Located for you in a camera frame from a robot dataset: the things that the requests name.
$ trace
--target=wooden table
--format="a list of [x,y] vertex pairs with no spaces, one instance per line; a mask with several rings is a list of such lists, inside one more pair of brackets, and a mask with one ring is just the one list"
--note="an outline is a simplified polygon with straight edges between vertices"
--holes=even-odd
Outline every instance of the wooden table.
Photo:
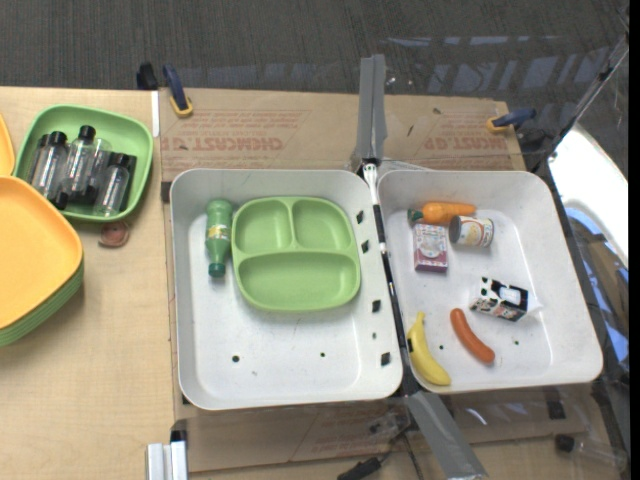
[[[0,113],[17,151],[35,116],[50,105],[111,110],[138,119],[151,130],[152,98],[152,93],[143,91],[3,87]],[[146,446],[168,441],[175,422],[170,251],[165,244],[170,229],[166,229],[160,181],[156,141],[147,191],[128,219],[129,242],[117,249],[101,247],[100,226],[73,223],[84,247],[83,287],[35,331],[0,348],[1,479],[141,480]],[[571,404],[586,411],[584,423],[590,432],[606,439],[588,388],[568,387],[565,393]],[[557,455],[549,436],[512,437],[474,444],[493,479],[618,478],[598,463],[582,465]],[[409,445],[403,446],[371,478],[417,479]],[[444,478],[423,441],[416,438],[411,448],[425,478]],[[192,477],[326,479],[355,462],[353,457],[339,458]]]

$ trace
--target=white plastic tray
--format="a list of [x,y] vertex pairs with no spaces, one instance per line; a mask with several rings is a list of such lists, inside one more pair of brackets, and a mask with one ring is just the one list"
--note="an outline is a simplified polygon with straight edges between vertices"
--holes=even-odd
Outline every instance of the white plastic tray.
[[[270,196],[323,197],[346,212],[362,272],[349,303],[269,312],[246,303],[230,264],[224,279],[209,277],[207,202],[226,198],[237,209]],[[346,171],[194,169],[174,180],[170,197],[178,376],[191,403],[219,410],[372,400],[398,388],[402,364],[393,313],[371,198],[360,178]],[[366,253],[360,247],[365,241]],[[374,301],[380,301],[377,311]]]
[[[416,378],[430,391],[457,393],[593,380],[602,352],[548,187],[526,172],[391,171],[378,185],[391,269],[405,329],[425,312],[429,349],[449,372],[450,386]],[[477,206],[495,223],[489,248],[448,243],[446,273],[413,268],[408,208],[429,200]],[[538,311],[510,322],[467,310],[480,276],[529,289]],[[491,346],[486,366],[456,337],[449,313],[465,310],[471,328]]]

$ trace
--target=yellow banana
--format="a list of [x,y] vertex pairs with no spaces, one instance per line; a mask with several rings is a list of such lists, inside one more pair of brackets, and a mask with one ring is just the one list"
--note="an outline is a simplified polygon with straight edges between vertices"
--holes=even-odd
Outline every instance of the yellow banana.
[[407,340],[411,342],[409,345],[411,363],[427,382],[438,386],[448,386],[451,384],[451,377],[429,352],[423,321],[424,312],[419,311],[416,321],[407,333]]

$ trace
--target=yellow plate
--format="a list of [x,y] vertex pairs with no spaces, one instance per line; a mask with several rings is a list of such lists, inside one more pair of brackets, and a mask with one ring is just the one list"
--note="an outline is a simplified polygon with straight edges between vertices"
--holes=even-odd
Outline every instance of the yellow plate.
[[38,308],[78,270],[82,243],[28,183],[0,176],[0,329]]
[[2,114],[0,114],[0,175],[9,176],[13,171],[15,162],[16,157],[13,153],[9,130],[7,130]]

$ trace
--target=hot dog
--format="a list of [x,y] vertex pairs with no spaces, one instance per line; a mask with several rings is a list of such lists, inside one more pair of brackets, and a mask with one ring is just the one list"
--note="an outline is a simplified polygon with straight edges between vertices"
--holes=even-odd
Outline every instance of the hot dog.
[[480,338],[478,338],[471,330],[464,311],[462,311],[460,308],[452,309],[450,316],[453,330],[456,332],[456,335],[458,336],[462,344],[467,348],[467,350],[469,350],[469,352],[471,352],[483,363],[493,363],[493,360],[496,358],[495,352],[487,345],[485,345],[480,340]]

